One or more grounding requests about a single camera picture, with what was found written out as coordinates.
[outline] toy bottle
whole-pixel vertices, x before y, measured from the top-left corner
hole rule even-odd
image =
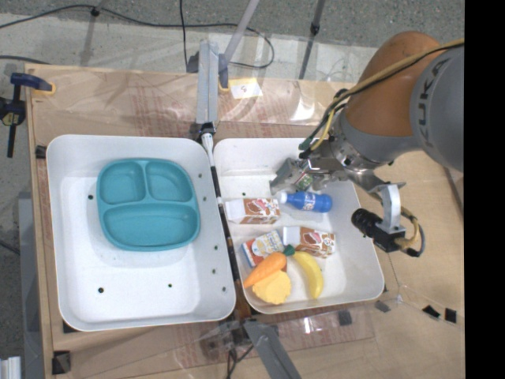
[[[281,204],[288,203],[302,211],[328,212],[333,205],[331,197],[325,193],[309,193],[298,191],[296,193],[281,192],[278,195]]]

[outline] blue plate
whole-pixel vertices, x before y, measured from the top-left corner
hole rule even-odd
[[[96,185],[100,225],[117,247],[160,251],[186,246],[200,231],[200,212],[188,173],[163,159],[107,164]]]

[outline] wooden table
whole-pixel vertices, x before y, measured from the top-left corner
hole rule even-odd
[[[67,133],[190,137],[196,111],[196,75],[32,64],[26,65],[25,72],[56,86],[53,95],[26,91],[45,376],[225,377],[226,353],[206,355],[202,341],[195,342],[215,324],[103,332],[65,329],[58,310],[43,156],[52,139]],[[216,142],[228,137],[305,137],[335,92],[349,87],[318,81],[257,82],[262,96],[235,99],[230,92],[219,96]],[[407,153],[377,174],[384,181],[407,183],[401,190],[402,204],[424,228],[425,253],[412,258],[377,249],[387,286],[378,304],[366,302],[269,318],[279,325],[285,348],[304,379],[335,377],[336,370],[339,377],[460,379],[466,375],[461,197],[455,193],[447,170],[423,152]],[[359,187],[357,194],[363,208],[382,215],[378,203]],[[440,316],[428,315],[423,311],[426,306]],[[341,310],[350,312],[352,325],[335,320]],[[456,322],[446,320],[447,311],[450,316],[457,315]],[[300,323],[306,316],[321,324],[324,336],[318,336],[315,329],[311,336],[304,334]],[[172,349],[168,344],[177,346]],[[53,363],[68,357],[69,371],[54,375]],[[238,364],[232,377],[268,375],[252,353]]]

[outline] toy banana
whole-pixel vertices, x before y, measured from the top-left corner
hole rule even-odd
[[[321,268],[319,268],[314,256],[305,251],[295,251],[293,258],[303,268],[309,282],[310,295],[314,299],[319,298],[323,291],[324,279]]]

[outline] concrete floor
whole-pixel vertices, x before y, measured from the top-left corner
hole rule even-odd
[[[65,10],[22,24],[2,27],[59,7],[102,0],[0,0],[0,96],[12,98],[13,71],[23,70],[23,56],[51,64],[102,66],[154,71],[185,71],[181,54],[179,0],[110,0],[107,9],[140,21],[173,24],[147,27],[103,12],[91,17],[89,8]],[[183,0],[186,24],[238,23],[249,0]],[[275,46],[275,61],[265,77],[297,77],[305,40],[317,0],[261,0],[249,26],[268,36]],[[327,0],[316,37],[317,52],[308,67],[314,80],[356,81],[373,51],[397,32],[415,29],[441,43],[465,36],[465,0]],[[191,28],[189,54],[198,49],[201,35],[221,39],[224,48],[233,28]],[[257,41],[255,58],[268,57]],[[244,42],[240,55],[246,58]],[[258,52],[267,52],[263,56]],[[327,58],[342,52],[358,60],[325,68]],[[24,356],[21,301],[21,262],[18,197],[29,192],[28,142],[25,124],[17,128],[15,151],[7,158],[9,128],[0,125],[0,358]]]

